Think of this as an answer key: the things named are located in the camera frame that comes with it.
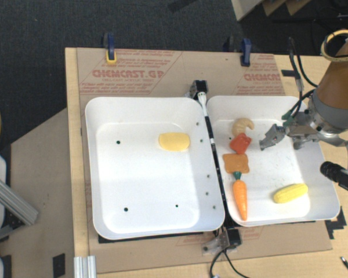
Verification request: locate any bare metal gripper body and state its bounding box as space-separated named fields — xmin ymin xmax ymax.
xmin=284 ymin=109 xmax=327 ymax=144

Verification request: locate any white plastic tray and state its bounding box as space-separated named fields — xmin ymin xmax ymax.
xmin=205 ymin=95 xmax=341 ymax=228
xmin=84 ymin=96 xmax=226 ymax=240

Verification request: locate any orange-red toy block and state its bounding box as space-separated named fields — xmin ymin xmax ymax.
xmin=229 ymin=132 xmax=253 ymax=155

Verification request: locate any beige toy croissant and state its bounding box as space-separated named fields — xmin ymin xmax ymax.
xmin=231 ymin=117 xmax=255 ymax=137

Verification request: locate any orange-brown toy biscuit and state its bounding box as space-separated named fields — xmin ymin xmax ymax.
xmin=222 ymin=152 xmax=251 ymax=175

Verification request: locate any yellow toy corn cob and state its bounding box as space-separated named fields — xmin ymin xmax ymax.
xmin=273 ymin=182 xmax=309 ymax=204

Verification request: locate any thin black and white rod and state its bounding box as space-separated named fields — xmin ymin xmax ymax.
xmin=197 ymin=92 xmax=230 ymax=229

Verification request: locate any orange toy carrot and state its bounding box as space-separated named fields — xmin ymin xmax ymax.
xmin=232 ymin=170 xmax=248 ymax=222

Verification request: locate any yellow oval toy bread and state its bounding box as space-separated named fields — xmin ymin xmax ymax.
xmin=158 ymin=131 xmax=191 ymax=153

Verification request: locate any brown cardboard board red print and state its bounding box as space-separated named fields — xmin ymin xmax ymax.
xmin=76 ymin=47 xmax=334 ymax=266

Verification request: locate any black cylinder on white bracket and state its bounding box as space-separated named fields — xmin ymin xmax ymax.
xmin=318 ymin=131 xmax=348 ymax=192

